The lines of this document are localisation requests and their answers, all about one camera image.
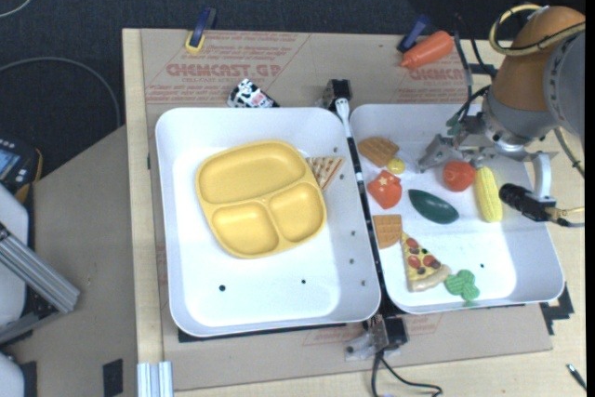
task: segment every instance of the toy pizza slice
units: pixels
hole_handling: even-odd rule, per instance
[[[401,238],[407,288],[409,291],[424,291],[442,283],[451,271],[442,264],[415,238],[403,232]]]
[[[325,191],[345,159],[340,156],[307,157],[306,162],[310,166],[318,185]]]

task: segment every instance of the orange cylinder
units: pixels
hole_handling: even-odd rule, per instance
[[[439,60],[453,51],[455,41],[444,30],[433,33],[425,40],[403,54],[401,66],[415,69],[427,63]]]

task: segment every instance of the white tray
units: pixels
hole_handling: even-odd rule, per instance
[[[400,146],[396,154],[405,161],[401,178],[403,198],[395,207],[382,209],[368,195],[372,215],[401,214],[403,229],[415,237],[438,260],[456,273],[470,270],[481,291],[472,307],[503,306],[548,301],[563,290],[562,268],[543,222],[533,222],[504,206],[504,218],[498,223],[481,219],[472,187],[450,192],[442,184],[442,167],[421,174],[417,159],[438,133],[446,134],[446,121],[460,105],[363,105],[350,118],[356,142],[368,137],[391,139]],[[367,184],[380,172],[361,158]],[[523,163],[496,158],[486,163],[495,173],[499,186],[506,182],[532,190]],[[423,218],[411,205],[408,189],[420,189],[443,198],[456,208],[460,218],[440,225]],[[444,285],[423,292],[407,290],[403,255],[399,244],[379,251],[380,262],[390,299],[403,311],[425,313],[468,308],[461,297],[448,293]]]
[[[360,322],[380,288],[353,165],[339,119],[320,108],[178,108],[155,137],[165,219],[169,304],[197,337]],[[278,139],[305,157],[340,155],[341,177],[324,192],[327,222],[310,241],[265,258],[236,258],[210,231],[194,189],[204,159]]]

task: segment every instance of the yellow plate compartment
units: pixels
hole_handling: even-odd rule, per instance
[[[212,155],[198,167],[195,186],[211,231],[236,257],[282,252],[326,223],[316,178],[299,151],[280,140]]]

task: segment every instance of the blue and yellow clamp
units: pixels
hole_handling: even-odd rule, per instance
[[[215,26],[217,21],[217,11],[211,7],[203,8],[196,27],[193,32],[188,34],[186,38],[186,51],[196,55],[205,44],[205,30],[211,29]]]

